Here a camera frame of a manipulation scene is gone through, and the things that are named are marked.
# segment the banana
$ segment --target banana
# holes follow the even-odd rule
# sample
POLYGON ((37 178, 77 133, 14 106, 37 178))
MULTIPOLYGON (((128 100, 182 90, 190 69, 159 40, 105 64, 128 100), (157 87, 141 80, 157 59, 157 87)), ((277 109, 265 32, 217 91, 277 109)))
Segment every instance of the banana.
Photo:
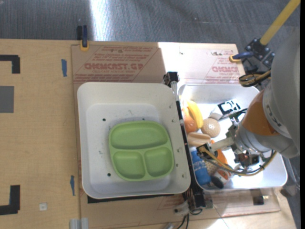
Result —
POLYGON ((188 100, 187 102, 187 107, 189 109, 190 116, 194 119, 196 122, 197 129, 200 129, 203 126, 203 117, 201 114, 201 111, 197 105, 192 100, 188 100))

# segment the cable connector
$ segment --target cable connector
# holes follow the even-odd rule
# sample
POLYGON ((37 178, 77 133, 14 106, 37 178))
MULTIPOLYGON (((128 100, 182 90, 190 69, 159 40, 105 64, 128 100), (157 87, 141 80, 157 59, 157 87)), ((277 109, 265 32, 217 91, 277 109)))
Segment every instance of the cable connector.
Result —
POLYGON ((175 206, 173 211, 177 216, 186 216, 190 212, 188 201, 186 200, 182 204, 175 206))
POLYGON ((171 87, 171 82, 179 82, 178 72, 167 72, 163 76, 163 84, 171 87))

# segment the cardboard sheet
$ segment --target cardboard sheet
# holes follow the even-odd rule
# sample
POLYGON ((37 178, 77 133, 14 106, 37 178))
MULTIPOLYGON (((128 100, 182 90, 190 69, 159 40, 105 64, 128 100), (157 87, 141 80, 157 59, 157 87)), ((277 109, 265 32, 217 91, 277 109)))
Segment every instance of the cardboard sheet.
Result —
MULTIPOLYGON (((109 43, 91 45, 83 52, 73 45, 72 70, 78 138, 78 163, 81 196, 81 217, 89 219, 90 228, 123 228, 156 223, 179 222, 181 216, 173 208, 183 203, 181 194, 155 198, 122 198, 117 201, 88 202, 81 184, 81 151, 77 90, 85 82, 161 83, 166 72, 179 74, 179 87, 185 83, 238 84, 244 74, 241 64, 231 63, 237 53, 233 44, 196 43, 109 43)), ((264 207, 253 205, 249 194, 214 195, 213 208, 191 219, 220 218, 279 210, 276 197, 270 196, 264 207)))

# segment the yellow pole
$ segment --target yellow pole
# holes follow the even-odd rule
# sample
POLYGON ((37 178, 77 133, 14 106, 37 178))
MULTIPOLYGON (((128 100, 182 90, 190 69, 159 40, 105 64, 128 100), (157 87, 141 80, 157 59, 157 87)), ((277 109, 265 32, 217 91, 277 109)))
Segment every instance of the yellow pole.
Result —
POLYGON ((293 13, 293 11, 299 6, 301 0, 290 0, 286 7, 282 10, 279 16, 275 19, 269 29, 265 32, 265 34, 261 37, 260 43, 262 45, 267 45, 271 38, 277 33, 277 31, 281 28, 281 26, 285 23, 285 21, 289 18, 289 16, 293 13))

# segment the blue object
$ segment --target blue object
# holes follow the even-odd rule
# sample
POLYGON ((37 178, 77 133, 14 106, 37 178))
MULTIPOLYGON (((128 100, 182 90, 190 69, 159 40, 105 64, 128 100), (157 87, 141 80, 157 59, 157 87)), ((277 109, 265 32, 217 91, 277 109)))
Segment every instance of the blue object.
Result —
POLYGON ((67 61, 65 59, 61 60, 61 69, 63 77, 67 77, 67 61))
POLYGON ((245 58, 251 58, 254 55, 253 52, 241 52, 239 54, 234 55, 233 59, 245 59, 245 58))
POLYGON ((72 195, 75 196, 75 190, 74 190, 74 176, 71 176, 70 178, 70 185, 72 188, 72 195))
POLYGON ((196 147, 191 147, 190 151, 192 156, 193 168, 198 184, 202 186, 210 183, 211 177, 206 168, 206 164, 204 160, 197 155, 196 147))
POLYGON ((84 48, 88 47, 88 31, 87 25, 84 25, 82 28, 82 46, 84 48))

